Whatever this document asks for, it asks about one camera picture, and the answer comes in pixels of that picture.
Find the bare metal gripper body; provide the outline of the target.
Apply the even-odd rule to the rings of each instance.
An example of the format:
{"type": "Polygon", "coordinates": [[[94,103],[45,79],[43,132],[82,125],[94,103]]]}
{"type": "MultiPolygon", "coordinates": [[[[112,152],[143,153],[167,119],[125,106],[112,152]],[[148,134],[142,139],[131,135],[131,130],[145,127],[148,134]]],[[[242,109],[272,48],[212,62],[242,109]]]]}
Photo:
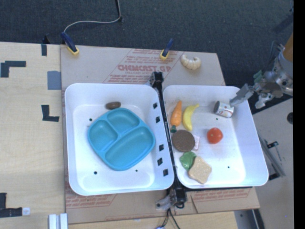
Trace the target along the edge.
{"type": "Polygon", "coordinates": [[[293,67],[273,67],[253,75],[254,89],[258,94],[271,94],[280,98],[283,94],[293,96],[293,67]]]}

